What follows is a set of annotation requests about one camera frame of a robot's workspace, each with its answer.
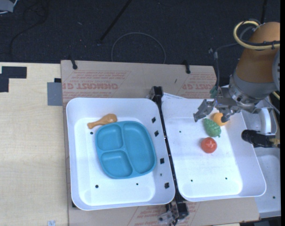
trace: yellow cable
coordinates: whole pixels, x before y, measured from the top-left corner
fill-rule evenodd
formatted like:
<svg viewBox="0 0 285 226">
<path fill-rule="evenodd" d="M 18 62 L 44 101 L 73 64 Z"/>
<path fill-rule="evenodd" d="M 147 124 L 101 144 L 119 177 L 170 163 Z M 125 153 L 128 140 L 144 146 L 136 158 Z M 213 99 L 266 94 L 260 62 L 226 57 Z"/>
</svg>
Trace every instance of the yellow cable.
<svg viewBox="0 0 285 226">
<path fill-rule="evenodd" d="M 279 96 L 275 91 L 273 91 L 272 94 L 273 94 L 278 100 L 280 100 L 280 96 Z"/>
<path fill-rule="evenodd" d="M 255 45 L 249 45 L 244 43 L 238 36 L 237 36 L 237 30 L 239 28 L 239 26 L 241 26 L 242 24 L 253 24 L 256 26 L 259 26 L 259 24 L 256 21 L 243 21 L 238 23 L 234 30 L 233 30 L 233 37 L 235 38 L 235 40 L 238 42 L 238 44 L 242 45 L 245 48 L 250 48 L 250 49 L 268 49 L 268 48 L 272 48 L 272 45 L 264 45 L 264 46 L 255 46 Z M 279 48 L 280 44 L 275 44 L 274 45 L 275 48 Z"/>
</svg>

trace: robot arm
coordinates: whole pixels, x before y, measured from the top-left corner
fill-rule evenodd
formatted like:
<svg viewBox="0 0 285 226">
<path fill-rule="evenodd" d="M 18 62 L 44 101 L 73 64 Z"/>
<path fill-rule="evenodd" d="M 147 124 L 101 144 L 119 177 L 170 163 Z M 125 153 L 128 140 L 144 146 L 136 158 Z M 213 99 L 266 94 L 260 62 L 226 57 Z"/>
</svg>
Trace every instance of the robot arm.
<svg viewBox="0 0 285 226">
<path fill-rule="evenodd" d="M 257 26 L 249 41 L 237 36 L 237 30 L 243 24 Z M 261 100 L 276 90 L 280 91 L 280 23 L 241 22 L 235 26 L 233 34 L 245 49 L 230 76 L 230 84 L 227 88 L 218 87 L 213 101 L 202 102 L 194 114 L 195 121 L 209 115 L 214 107 L 223 113 L 222 122 L 241 110 L 254 113 Z"/>
</svg>

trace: toy food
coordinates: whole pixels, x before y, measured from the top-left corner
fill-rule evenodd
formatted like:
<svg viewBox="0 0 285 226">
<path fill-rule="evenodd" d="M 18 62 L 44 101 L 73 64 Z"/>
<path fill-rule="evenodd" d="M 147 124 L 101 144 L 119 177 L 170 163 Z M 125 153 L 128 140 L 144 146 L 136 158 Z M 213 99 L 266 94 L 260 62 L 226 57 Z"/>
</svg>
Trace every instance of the toy food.
<svg viewBox="0 0 285 226">
<path fill-rule="evenodd" d="M 214 122 L 208 118 L 205 118 L 205 119 L 203 119 L 203 125 L 205 127 L 206 133 L 210 137 L 220 137 L 221 128 L 216 122 Z"/>
<path fill-rule="evenodd" d="M 206 153 L 213 153 L 217 149 L 217 142 L 211 137 L 204 138 L 201 141 L 201 148 Z"/>
<path fill-rule="evenodd" d="M 214 114 L 213 116 L 213 121 L 216 122 L 219 126 L 224 126 L 225 124 L 227 124 L 227 122 L 222 122 L 221 118 L 223 116 L 223 113 L 217 112 Z"/>
<path fill-rule="evenodd" d="M 117 122 L 117 121 L 118 119 L 115 114 L 107 114 L 103 116 L 101 119 L 99 119 L 98 121 L 88 123 L 87 126 L 89 129 L 92 129 L 95 126 L 102 126 L 102 125 L 106 125 L 106 124 Z"/>
</svg>

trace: red toy tomato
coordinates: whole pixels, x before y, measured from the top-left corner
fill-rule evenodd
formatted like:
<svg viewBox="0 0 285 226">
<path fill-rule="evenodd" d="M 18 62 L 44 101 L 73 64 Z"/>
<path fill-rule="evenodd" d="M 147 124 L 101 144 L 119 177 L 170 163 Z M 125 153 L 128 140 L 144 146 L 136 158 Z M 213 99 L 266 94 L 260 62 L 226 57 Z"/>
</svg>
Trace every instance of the red toy tomato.
<svg viewBox="0 0 285 226">
<path fill-rule="evenodd" d="M 213 153 L 217 149 L 217 142 L 211 137 L 204 138 L 201 142 L 201 148 L 206 153 Z"/>
</svg>

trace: blue plate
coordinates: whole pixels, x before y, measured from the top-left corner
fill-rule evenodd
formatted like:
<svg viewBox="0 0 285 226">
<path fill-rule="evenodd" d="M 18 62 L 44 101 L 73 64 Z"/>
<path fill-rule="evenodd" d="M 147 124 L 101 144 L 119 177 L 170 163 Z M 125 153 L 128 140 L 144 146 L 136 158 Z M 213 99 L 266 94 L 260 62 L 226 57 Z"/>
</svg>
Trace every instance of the blue plate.
<svg viewBox="0 0 285 226">
<path fill-rule="evenodd" d="M 141 123 L 120 121 L 101 126 L 95 135 L 102 169 L 111 178 L 134 178 L 156 166 L 152 139 Z"/>
</svg>

